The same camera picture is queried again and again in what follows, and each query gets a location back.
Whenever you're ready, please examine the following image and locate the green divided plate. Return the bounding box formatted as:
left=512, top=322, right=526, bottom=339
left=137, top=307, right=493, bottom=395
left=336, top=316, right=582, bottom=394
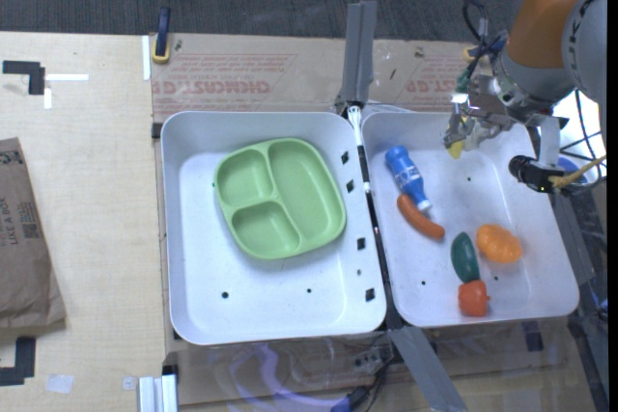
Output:
left=212, top=137, right=348, bottom=261

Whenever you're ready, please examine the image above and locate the red-orange toy pepper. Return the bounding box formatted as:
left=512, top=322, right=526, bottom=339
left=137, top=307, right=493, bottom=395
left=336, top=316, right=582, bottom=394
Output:
left=457, top=279, right=492, bottom=318

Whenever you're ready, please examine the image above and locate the dark green toy vegetable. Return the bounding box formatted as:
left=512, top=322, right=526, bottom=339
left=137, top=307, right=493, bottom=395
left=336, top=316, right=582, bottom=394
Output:
left=450, top=232, right=482, bottom=285

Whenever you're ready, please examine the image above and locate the brown paper bag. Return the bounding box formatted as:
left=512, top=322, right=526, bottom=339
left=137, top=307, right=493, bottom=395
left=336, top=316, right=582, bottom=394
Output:
left=0, top=136, right=68, bottom=330

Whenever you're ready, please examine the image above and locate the blue bottle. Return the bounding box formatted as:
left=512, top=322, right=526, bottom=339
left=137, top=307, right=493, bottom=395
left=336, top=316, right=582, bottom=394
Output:
left=383, top=145, right=434, bottom=212

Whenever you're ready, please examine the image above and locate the orange toy fruit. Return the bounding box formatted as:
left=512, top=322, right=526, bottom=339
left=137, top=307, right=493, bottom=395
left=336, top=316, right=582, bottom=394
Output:
left=475, top=223, right=523, bottom=264

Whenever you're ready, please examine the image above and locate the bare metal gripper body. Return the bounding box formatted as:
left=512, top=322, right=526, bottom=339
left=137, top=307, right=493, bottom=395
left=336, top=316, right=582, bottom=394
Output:
left=450, top=74, right=534, bottom=128

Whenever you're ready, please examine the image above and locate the brown cardboard board red print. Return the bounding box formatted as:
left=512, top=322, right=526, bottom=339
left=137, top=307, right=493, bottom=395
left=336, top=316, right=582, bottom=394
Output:
left=149, top=32, right=581, bottom=406

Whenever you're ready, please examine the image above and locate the white plastic tray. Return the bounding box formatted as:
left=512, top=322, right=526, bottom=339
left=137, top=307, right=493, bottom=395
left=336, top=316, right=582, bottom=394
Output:
left=159, top=110, right=388, bottom=346
left=360, top=110, right=581, bottom=330

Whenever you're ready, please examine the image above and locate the orange sausage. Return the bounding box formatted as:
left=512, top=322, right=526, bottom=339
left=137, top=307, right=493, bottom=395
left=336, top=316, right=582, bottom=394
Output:
left=396, top=193, right=446, bottom=241

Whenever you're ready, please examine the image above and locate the blue round object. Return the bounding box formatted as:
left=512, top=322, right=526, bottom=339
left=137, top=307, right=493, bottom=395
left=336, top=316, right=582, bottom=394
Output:
left=557, top=154, right=590, bottom=185

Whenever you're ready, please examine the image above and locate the black cylinder on white bracket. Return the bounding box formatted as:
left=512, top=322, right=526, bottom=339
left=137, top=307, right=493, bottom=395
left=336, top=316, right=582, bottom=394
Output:
left=507, top=114, right=567, bottom=195

